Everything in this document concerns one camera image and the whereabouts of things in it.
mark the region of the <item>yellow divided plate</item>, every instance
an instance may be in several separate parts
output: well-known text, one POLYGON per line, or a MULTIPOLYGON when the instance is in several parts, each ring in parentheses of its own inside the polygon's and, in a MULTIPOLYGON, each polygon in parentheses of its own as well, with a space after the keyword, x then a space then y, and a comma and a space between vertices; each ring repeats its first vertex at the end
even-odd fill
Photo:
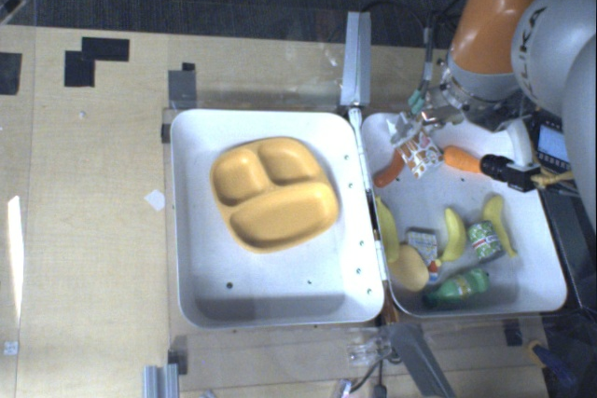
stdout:
POLYGON ((212 166, 215 202, 245 249, 271 253, 312 239, 338 218, 326 174, 300 141, 269 138, 230 149, 212 166))

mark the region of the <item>orange carrot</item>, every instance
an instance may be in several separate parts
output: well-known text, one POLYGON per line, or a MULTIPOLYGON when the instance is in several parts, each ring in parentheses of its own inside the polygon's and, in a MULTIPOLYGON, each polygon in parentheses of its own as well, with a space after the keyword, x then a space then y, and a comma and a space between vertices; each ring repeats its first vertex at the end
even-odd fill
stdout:
POLYGON ((444 148, 444 161, 448 166, 452 166, 457 170, 481 172, 480 160, 456 146, 446 146, 444 148))
POLYGON ((402 168, 404 168, 404 159, 402 159, 402 156, 397 150, 394 150, 392 162, 387 168, 375 174, 375 177, 373 178, 373 184, 376 187, 386 187, 398 177, 402 171, 402 168))

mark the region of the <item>wooden table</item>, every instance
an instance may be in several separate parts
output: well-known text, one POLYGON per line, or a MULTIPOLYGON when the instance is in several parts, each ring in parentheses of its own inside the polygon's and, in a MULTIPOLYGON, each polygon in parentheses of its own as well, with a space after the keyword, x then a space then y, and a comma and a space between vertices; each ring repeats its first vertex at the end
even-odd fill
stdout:
MULTIPOLYGON (((4 199, 19 174, 21 184, 30 177, 28 198, 22 198, 28 209, 20 349, 0 359, 0 396, 140 396, 144 366, 164 365, 171 341, 165 213, 145 200, 164 191, 160 126, 168 70, 194 62, 200 98, 203 92, 204 98, 226 99, 233 89, 266 97, 276 89, 334 91, 343 46, 3 29, 0 51, 23 54, 20 95, 31 96, 33 116, 17 97, 0 97, 2 151, 14 153, 3 158, 4 199), (96 62, 95 88, 66 88, 64 52, 81 50, 82 36, 128 38, 130 59, 96 62), (28 138, 18 134, 27 121, 33 128, 30 176, 16 160, 27 156, 28 138)), ((381 109, 404 105, 419 82, 422 60, 416 48, 374 48, 373 102, 381 109)), ((17 331, 7 314, 14 310, 2 273, 0 335, 12 337, 17 331)), ((521 326, 525 337, 543 337, 538 319, 521 326)), ((501 327, 430 323, 425 332, 459 396, 547 396, 541 371, 522 348, 506 346, 501 327)), ((352 332, 320 330, 327 341, 307 348, 304 330, 198 333, 191 342, 202 369, 181 377, 187 390, 181 395, 198 397, 212 388, 218 398, 327 398, 336 378, 366 370, 347 363, 352 332), (292 382, 308 376, 315 379, 292 382)), ((384 373, 389 396, 418 396, 404 365, 385 366, 384 373)), ((364 387, 355 396, 369 391, 364 387)))

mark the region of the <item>plastic bottle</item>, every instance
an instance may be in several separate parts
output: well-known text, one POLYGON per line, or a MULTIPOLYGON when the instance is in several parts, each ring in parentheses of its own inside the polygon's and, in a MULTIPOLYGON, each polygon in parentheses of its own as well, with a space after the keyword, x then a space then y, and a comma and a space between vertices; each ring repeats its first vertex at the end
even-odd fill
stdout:
POLYGON ((453 304, 466 300, 473 294, 481 294, 489 288, 489 274, 482 268, 473 268, 464 274, 445 281, 435 292, 425 294, 423 303, 433 309, 438 305, 453 304))

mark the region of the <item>green can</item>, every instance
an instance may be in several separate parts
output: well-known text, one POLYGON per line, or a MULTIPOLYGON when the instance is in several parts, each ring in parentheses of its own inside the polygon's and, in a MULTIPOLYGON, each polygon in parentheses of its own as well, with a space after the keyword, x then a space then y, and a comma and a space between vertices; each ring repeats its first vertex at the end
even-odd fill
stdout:
POLYGON ((466 234, 471 244, 473 244, 480 262, 489 262, 504 254, 502 244, 491 221, 481 221, 473 224, 468 228, 466 234))

